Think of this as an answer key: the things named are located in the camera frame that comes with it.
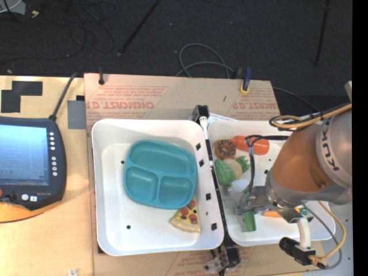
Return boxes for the thin black and white rod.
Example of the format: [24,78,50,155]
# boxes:
[200,116,233,248]

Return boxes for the brown cardboard board, red print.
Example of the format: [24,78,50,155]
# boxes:
[83,72,326,276]

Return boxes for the small orange carrot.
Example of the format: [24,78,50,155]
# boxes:
[262,209,284,219]

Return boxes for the teal divided plate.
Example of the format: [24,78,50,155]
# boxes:
[123,139,198,210]

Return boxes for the white plastic tray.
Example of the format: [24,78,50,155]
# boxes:
[206,119,337,248]
[91,118,225,257]

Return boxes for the black cylinder on white bracket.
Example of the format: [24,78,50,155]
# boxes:
[278,216,317,266]

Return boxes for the green broccoli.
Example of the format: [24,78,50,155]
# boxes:
[214,158,237,187]

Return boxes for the white printed paper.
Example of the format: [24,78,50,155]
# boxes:
[208,112,240,124]

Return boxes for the black block with thin wires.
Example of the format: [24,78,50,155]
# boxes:
[223,245,242,267]
[191,105,210,124]

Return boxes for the large orange carrot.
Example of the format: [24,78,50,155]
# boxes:
[229,135,271,156]

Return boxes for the brown toy doughnut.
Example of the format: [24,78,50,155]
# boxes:
[214,139,237,160]

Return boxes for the toy pizza slice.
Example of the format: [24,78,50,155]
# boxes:
[169,198,202,234]

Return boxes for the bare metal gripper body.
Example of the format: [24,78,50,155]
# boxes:
[244,186,278,212]

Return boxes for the pale vegetable with green leaves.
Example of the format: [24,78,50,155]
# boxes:
[224,155,251,180]

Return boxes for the green toy stalk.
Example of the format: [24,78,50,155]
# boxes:
[242,210,257,233]

